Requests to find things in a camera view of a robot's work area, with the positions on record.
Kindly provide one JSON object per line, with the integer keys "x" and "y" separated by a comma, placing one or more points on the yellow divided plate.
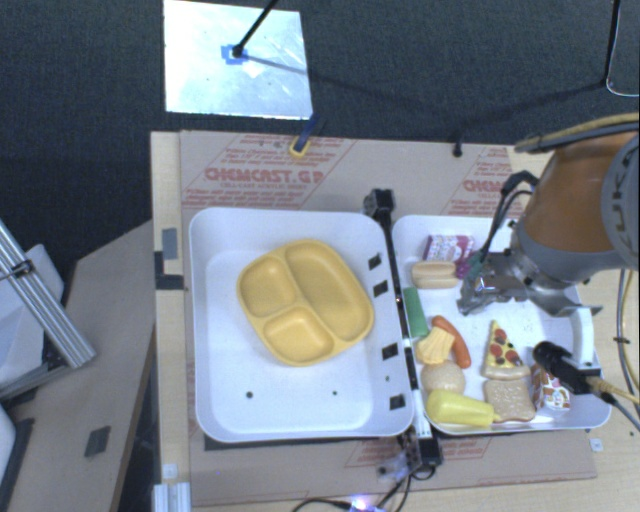
{"x": 310, "y": 300}

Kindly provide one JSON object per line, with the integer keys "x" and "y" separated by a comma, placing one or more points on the black cylinder on white bracket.
{"x": 562, "y": 365}

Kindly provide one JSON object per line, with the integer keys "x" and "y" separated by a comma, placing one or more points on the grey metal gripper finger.
{"x": 472, "y": 287}
{"x": 475, "y": 306}

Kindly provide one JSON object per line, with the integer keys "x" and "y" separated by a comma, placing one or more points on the toy hot dog bun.
{"x": 434, "y": 274}

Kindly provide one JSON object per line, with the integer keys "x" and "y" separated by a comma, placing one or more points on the white plastic tray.
{"x": 280, "y": 400}
{"x": 530, "y": 310}

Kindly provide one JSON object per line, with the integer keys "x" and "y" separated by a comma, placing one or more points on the yellow toy fries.
{"x": 434, "y": 347}

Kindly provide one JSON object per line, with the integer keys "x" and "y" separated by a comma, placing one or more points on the brown cardboard board, red print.
{"x": 340, "y": 170}

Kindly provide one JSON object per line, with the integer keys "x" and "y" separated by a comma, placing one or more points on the red and white carton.
{"x": 552, "y": 395}

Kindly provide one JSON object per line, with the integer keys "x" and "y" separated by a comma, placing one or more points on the orange toy sausage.
{"x": 461, "y": 347}

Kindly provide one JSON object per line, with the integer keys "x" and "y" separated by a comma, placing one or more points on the purple toy grapes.
{"x": 462, "y": 267}

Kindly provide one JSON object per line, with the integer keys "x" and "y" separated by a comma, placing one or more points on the yellow toy corn cob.
{"x": 457, "y": 407}

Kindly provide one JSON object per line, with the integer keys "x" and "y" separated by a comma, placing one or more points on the toy pizza slice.
{"x": 502, "y": 357}

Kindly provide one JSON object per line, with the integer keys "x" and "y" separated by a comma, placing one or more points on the thin black and white rod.
{"x": 400, "y": 320}

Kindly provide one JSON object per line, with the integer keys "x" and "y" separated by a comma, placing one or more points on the green block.
{"x": 416, "y": 312}

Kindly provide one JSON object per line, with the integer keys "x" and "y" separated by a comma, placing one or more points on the pink and white carton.
{"x": 445, "y": 247}

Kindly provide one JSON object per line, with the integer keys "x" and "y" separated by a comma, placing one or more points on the toy toast slice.
{"x": 509, "y": 400}

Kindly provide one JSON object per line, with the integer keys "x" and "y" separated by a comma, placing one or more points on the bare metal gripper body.
{"x": 520, "y": 282}

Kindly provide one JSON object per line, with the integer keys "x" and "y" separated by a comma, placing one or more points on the beige toy bread roll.
{"x": 442, "y": 377}

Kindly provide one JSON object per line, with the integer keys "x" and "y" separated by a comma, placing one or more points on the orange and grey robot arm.
{"x": 570, "y": 200}

